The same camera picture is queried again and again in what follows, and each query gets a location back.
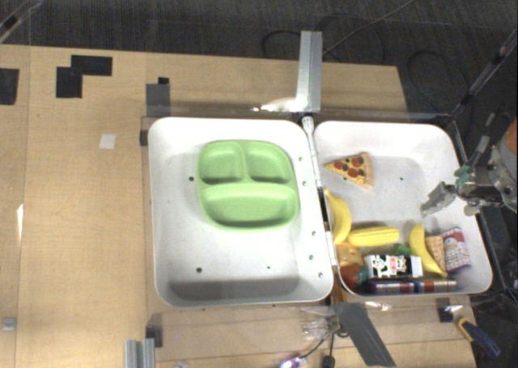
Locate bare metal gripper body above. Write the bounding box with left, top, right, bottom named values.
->
left=456, top=164, right=507, bottom=208

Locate yellow banana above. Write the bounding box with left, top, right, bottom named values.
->
left=324, top=188, right=353, bottom=246
left=408, top=222, right=448, bottom=279

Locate tan waffle biscuit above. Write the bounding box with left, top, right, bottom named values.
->
left=424, top=235, right=448, bottom=273

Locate white plastic tray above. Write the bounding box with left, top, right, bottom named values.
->
left=313, top=120, right=495, bottom=298
left=146, top=116, right=335, bottom=309

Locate yellow corn cob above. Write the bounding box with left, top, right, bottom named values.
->
left=347, top=226, right=401, bottom=247

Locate black and white carton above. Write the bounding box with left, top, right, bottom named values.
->
left=362, top=253, right=424, bottom=280

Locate blue red silver can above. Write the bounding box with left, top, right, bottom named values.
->
left=414, top=279, right=459, bottom=294

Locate toy pizza slice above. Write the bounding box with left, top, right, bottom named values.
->
left=323, top=151, right=374, bottom=191

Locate orange bread slice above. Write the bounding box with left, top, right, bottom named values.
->
left=335, top=241, right=364, bottom=269

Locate red strawberry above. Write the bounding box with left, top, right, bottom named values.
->
left=340, top=264, right=370, bottom=289

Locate green divided plate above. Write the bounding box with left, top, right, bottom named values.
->
left=196, top=139, right=301, bottom=232

